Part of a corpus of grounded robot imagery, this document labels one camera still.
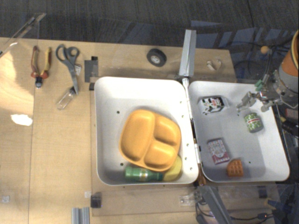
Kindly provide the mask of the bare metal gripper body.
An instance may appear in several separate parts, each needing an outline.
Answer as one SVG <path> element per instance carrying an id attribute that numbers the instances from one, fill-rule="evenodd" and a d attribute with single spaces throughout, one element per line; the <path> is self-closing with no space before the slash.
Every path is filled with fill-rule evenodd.
<path id="1" fill-rule="evenodd" d="M 293 76 L 273 72 L 256 82 L 256 96 L 261 101 L 293 103 Z"/>

